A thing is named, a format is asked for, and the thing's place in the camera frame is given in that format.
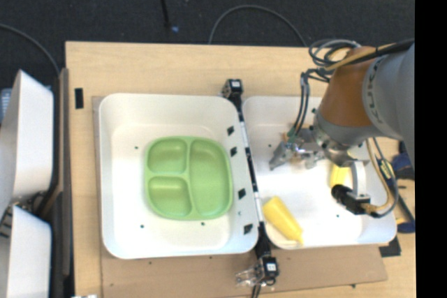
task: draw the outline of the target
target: black cable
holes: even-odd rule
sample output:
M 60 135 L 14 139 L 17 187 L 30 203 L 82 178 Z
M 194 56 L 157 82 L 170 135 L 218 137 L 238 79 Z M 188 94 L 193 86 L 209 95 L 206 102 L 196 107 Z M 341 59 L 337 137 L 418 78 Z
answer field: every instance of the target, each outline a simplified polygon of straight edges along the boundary
M 295 123 L 293 124 L 293 128 L 296 128 L 298 126 L 298 123 L 300 122 L 302 109 L 303 109 L 303 105 L 304 105 L 304 101 L 305 101 L 305 97 L 302 95 L 305 91 L 304 84 L 302 83 L 302 77 L 300 78 L 300 83 L 301 83 L 300 110 L 298 111 L 298 116 L 296 117 Z
M 360 44 L 352 41 L 352 40 L 345 40 L 345 39 L 323 39 L 318 40 L 312 43 L 309 46 L 309 55 L 312 58 L 312 61 L 317 66 L 328 66 L 337 63 L 338 61 L 333 61 L 329 59 L 329 56 L 331 56 L 333 53 L 335 53 L 337 50 L 340 50 L 342 48 L 355 48 L 360 47 Z M 324 57 L 319 57 L 318 53 L 328 48 L 328 52 L 325 54 Z
M 315 77 L 312 75 L 309 75 L 309 78 L 313 79 L 313 80 L 317 80 L 317 81 L 321 81 L 321 82 L 326 82 L 328 83 L 330 78 L 327 77 L 325 74 L 318 74 L 320 77 Z
M 253 287 L 253 290 L 251 291 L 251 298 L 258 298 L 259 293 L 261 292 L 261 285 L 257 284 Z
M 301 116 L 301 119 L 300 119 L 300 123 L 298 124 L 298 127 L 295 130 L 295 135 L 298 135 L 298 133 L 300 132 L 300 130 L 302 128 L 302 125 L 305 122 L 305 118 L 306 118 L 306 114 L 307 114 L 307 107 L 309 105 L 310 88 L 309 88 L 309 82 L 307 81 L 307 73 L 308 72 L 309 72 L 309 70 L 306 73 L 301 74 L 302 81 L 304 82 L 303 88 L 305 90 L 305 93 L 304 94 L 302 93 L 301 97 L 303 97 L 303 96 L 305 97 L 305 106 L 304 106 L 304 109 L 302 111 L 302 116 Z
M 48 58 L 48 60 L 50 60 L 54 70 L 56 71 L 56 74 L 59 76 L 61 71 L 57 65 L 57 62 L 53 59 L 51 54 L 40 43 L 37 42 L 37 40 L 33 39 L 29 35 L 26 35 L 23 31 L 20 31 L 14 27 L 10 27 L 9 25 L 0 24 L 0 29 L 10 31 L 10 32 L 15 33 L 15 34 L 27 39 L 28 41 L 30 41 L 34 46 L 36 46 L 41 52 L 43 52 L 45 54 L 45 56 Z
M 264 280 L 265 284 L 268 285 L 269 287 L 271 287 L 272 285 L 275 285 L 275 283 L 277 282 L 276 278 L 272 278 L 270 280 Z
M 349 64 L 350 65 L 359 64 L 360 62 L 374 59 L 376 57 L 380 57 L 383 55 L 394 54 L 396 52 L 405 51 L 405 50 L 408 50 L 413 44 L 414 44 L 414 38 L 410 38 L 410 39 L 403 40 L 398 43 L 389 45 L 381 50 L 378 47 L 376 47 L 376 51 L 374 51 L 372 54 L 368 54 L 363 57 L 359 57 L 358 59 L 350 62 Z
M 235 6 L 234 8 L 228 9 L 225 13 L 223 13 L 219 19 L 217 19 L 217 21 L 214 23 L 214 26 L 212 27 L 211 33 L 210 33 L 210 37 L 208 39 L 208 45 L 211 44 L 212 39 L 214 37 L 214 33 L 216 32 L 217 27 L 219 26 L 220 22 L 229 14 L 234 13 L 235 11 L 238 10 L 245 10 L 245 9 L 254 9 L 254 10 L 261 10 L 261 11 L 265 11 L 266 13 L 275 15 L 276 17 L 278 17 L 279 19 L 281 19 L 283 22 L 285 22 L 291 29 L 292 31 L 295 33 L 295 35 L 300 39 L 301 43 L 307 47 L 306 41 L 304 40 L 304 38 L 301 36 L 301 33 L 292 25 L 291 22 L 289 22 L 284 16 L 282 16 L 281 14 L 277 13 L 274 10 L 270 10 L 269 8 L 265 8 L 263 6 L 259 6 L 259 5 L 251 5 L 251 4 L 247 4 L 247 5 L 240 5 L 240 6 Z

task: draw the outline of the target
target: white tray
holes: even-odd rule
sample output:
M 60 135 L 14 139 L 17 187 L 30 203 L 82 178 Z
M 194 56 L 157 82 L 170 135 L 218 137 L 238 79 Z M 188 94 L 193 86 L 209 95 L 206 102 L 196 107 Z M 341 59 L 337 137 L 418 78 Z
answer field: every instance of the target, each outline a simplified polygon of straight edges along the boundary
M 318 108 L 320 98 L 309 99 L 305 124 L 312 124 L 312 108 Z M 267 223 L 268 236 L 280 248 L 297 249 L 353 244 L 384 244 L 394 238 L 396 223 L 393 214 L 383 218 L 354 215 L 336 203 L 331 196 L 329 178 L 331 163 L 319 161 L 315 168 L 305 168 L 303 162 L 291 161 L 269 168 L 273 151 L 283 133 L 293 125 L 298 115 L 298 97 L 259 96 L 248 98 L 243 105 L 249 145 L 253 156 L 256 182 L 261 202 L 279 196 L 303 229 L 304 245 L 284 238 Z M 352 151 L 358 158 L 369 159 L 366 146 Z M 372 204 L 383 204 L 386 192 L 372 164 L 366 166 L 367 193 Z
M 98 109 L 103 243 L 118 258 L 214 255 L 250 251 L 258 216 L 237 111 L 217 96 L 112 94 Z M 229 135 L 227 128 L 233 127 Z M 153 140 L 191 135 L 216 140 L 230 153 L 233 204 L 219 218 L 179 221 L 155 214 L 144 194 L 144 151 Z M 245 195 L 239 199 L 239 191 Z

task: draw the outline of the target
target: yellow object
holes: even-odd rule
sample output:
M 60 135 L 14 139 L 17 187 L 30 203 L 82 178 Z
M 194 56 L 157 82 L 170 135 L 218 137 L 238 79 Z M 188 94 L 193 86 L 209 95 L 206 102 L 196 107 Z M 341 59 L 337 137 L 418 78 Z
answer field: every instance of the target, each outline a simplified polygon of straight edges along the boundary
M 401 224 L 401 223 L 405 223 L 405 222 L 406 222 L 405 219 L 402 218 L 402 217 L 400 217 L 400 218 L 396 218 L 396 225 L 399 225 L 399 224 Z
M 302 228 L 280 198 L 274 196 L 265 203 L 263 213 L 265 219 L 275 226 L 287 239 L 303 244 Z
M 351 175 L 350 167 L 339 167 L 338 165 L 333 164 L 332 172 L 330 173 L 329 186 L 332 188 L 337 184 L 346 185 L 346 180 L 348 178 L 350 179 Z

